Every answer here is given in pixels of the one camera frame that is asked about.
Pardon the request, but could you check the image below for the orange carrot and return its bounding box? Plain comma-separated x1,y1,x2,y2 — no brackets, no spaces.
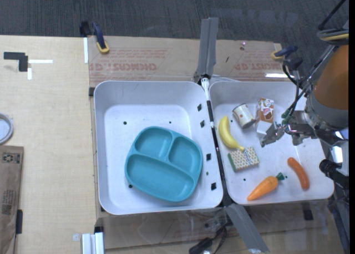
246,172,286,202

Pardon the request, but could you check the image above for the white can with orange dots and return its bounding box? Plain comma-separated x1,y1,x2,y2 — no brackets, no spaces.
232,103,257,130

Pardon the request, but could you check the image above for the orange sausage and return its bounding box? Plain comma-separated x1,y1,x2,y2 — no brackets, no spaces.
287,156,311,191

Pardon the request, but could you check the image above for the orange patterned packet, green edge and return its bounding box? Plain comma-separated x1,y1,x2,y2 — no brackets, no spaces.
227,146,260,172

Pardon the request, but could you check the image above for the blue divided plate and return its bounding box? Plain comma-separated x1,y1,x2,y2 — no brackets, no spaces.
124,125,204,204

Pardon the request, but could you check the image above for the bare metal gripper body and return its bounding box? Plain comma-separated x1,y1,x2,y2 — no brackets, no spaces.
284,110,343,146

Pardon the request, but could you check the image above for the white plastic tray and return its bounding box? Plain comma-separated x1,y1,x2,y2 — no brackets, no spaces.
208,80,336,207
93,80,224,216

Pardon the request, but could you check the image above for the brown cardboard board, red print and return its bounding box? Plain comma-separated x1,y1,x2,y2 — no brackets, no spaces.
87,35,335,250

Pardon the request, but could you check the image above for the yellow banana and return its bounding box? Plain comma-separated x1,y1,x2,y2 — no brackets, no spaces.
218,115,246,153

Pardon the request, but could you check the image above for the brown paper bag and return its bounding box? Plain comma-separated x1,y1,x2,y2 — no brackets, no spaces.
0,145,24,254

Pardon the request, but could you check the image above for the black cylinder on white bracket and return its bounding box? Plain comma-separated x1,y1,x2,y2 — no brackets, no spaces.
318,138,349,190

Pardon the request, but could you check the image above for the orange and white carton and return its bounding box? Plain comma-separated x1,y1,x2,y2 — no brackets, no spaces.
255,97,276,139

